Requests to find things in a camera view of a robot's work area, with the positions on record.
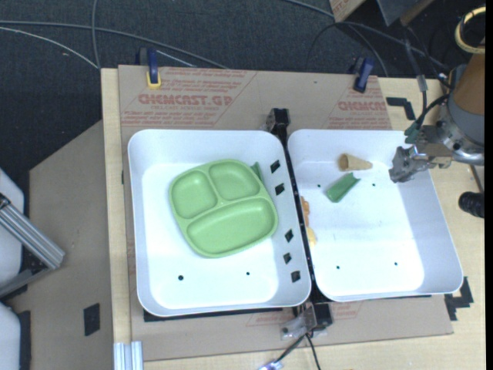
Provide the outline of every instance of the gray floor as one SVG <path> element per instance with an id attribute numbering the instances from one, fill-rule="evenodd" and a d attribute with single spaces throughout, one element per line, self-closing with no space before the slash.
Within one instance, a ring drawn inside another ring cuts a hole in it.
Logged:
<path id="1" fill-rule="evenodd" d="M 94 0 L 0 0 L 0 26 L 56 40 L 95 61 L 91 32 Z M 328 0 L 297 0 L 330 10 Z M 452 68 L 468 57 L 453 43 L 459 18 L 485 0 L 436 0 L 412 23 L 429 52 Z M 280 0 L 99 0 L 96 24 L 184 49 L 231 69 L 346 72 L 372 51 L 351 29 L 324 30 L 332 19 Z M 387 27 L 375 0 L 349 20 L 398 39 L 398 23 Z M 14 25 L 5 21 L 59 22 L 84 29 Z M 372 32 L 361 33 L 384 60 L 390 76 L 414 76 L 404 49 Z M 140 46 L 151 42 L 97 32 L 102 67 L 133 64 Z M 41 39 L 0 29 L 0 168 L 14 180 L 101 119 L 99 71 L 88 62 Z M 160 65 L 213 67 L 208 62 L 159 47 Z M 418 57 L 421 69 L 429 65 Z M 380 66 L 374 73 L 384 75 Z"/>

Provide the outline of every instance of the wooden table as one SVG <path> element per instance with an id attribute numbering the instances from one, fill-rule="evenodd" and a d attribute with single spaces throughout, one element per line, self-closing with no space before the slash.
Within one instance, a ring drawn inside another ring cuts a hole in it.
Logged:
<path id="1" fill-rule="evenodd" d="M 415 79 L 379 79 L 385 97 L 405 97 L 419 114 L 421 94 Z M 428 99 L 441 94 L 436 81 L 428 83 Z M 122 145 L 119 119 L 119 84 L 117 69 L 102 70 L 102 109 L 106 155 L 106 190 L 108 201 L 109 253 L 112 284 L 112 323 L 114 342 L 130 343 L 129 281 L 122 186 Z M 389 107 L 393 129 L 409 125 L 404 110 Z M 470 308 L 458 310 L 454 334 L 432 338 L 409 338 L 392 341 L 332 345 L 317 348 L 322 369 L 480 369 L 485 368 L 485 224 L 484 220 L 458 208 L 458 197 L 465 191 L 478 191 L 468 165 L 453 163 L 446 170 L 431 171 L 444 215 L 468 276 L 475 300 Z M 146 362 L 147 370 L 186 369 L 256 369 L 279 356 L 278 351 L 239 355 Z M 283 361 L 285 369 L 316 368 L 311 350 L 298 348 Z"/>

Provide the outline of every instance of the yellow cable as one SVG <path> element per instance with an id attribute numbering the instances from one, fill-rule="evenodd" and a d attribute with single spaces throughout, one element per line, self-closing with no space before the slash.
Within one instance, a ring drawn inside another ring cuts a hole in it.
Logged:
<path id="1" fill-rule="evenodd" d="M 459 47 L 461 47 L 463 50 L 466 52 L 470 53 L 476 53 L 476 54 L 485 54 L 486 53 L 486 48 L 485 47 L 474 47 L 469 44 L 466 44 L 464 40 L 462 39 L 462 31 L 461 28 L 468 23 L 471 19 L 473 19 L 476 15 L 480 14 L 486 14 L 486 7 L 479 7 L 476 9 L 473 9 L 472 11 L 468 12 L 466 15 L 464 15 L 464 18 L 459 22 L 457 27 L 455 28 L 455 41 Z"/>

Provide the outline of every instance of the green plate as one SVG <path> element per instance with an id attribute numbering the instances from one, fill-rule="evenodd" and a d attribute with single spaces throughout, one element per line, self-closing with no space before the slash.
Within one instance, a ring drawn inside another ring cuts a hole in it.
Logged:
<path id="1" fill-rule="evenodd" d="M 181 173 L 169 187 L 176 222 L 206 257 L 246 250 L 277 229 L 277 212 L 259 176 L 239 160 L 218 160 Z"/>

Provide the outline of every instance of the dark background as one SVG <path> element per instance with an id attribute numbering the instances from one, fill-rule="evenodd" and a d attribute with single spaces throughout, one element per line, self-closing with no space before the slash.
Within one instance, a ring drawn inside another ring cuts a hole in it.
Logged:
<path id="1" fill-rule="evenodd" d="M 0 0 L 0 27 L 55 40 L 95 61 L 91 32 L 5 21 L 61 22 L 89 26 L 94 0 Z M 328 0 L 297 0 L 330 11 Z M 435 0 L 411 23 L 446 72 L 468 61 L 454 43 L 460 17 L 485 0 Z M 280 0 L 99 0 L 96 24 L 164 42 L 230 69 L 344 73 L 371 50 L 345 25 L 323 31 L 332 19 Z M 376 0 L 367 0 L 347 20 L 403 40 L 397 21 L 387 27 Z M 469 36 L 481 38 L 485 22 Z M 360 29 L 384 60 L 389 76 L 413 77 L 404 47 Z M 420 47 L 412 37 L 414 46 Z M 139 47 L 121 35 L 97 32 L 102 67 L 134 64 Z M 162 52 L 198 67 L 214 67 L 176 51 Z M 424 74 L 428 62 L 417 55 Z M 185 66 L 159 55 L 161 66 Z M 384 76 L 377 64 L 374 73 Z M 0 168 L 18 181 L 67 142 L 101 119 L 99 71 L 51 43 L 0 29 Z"/>

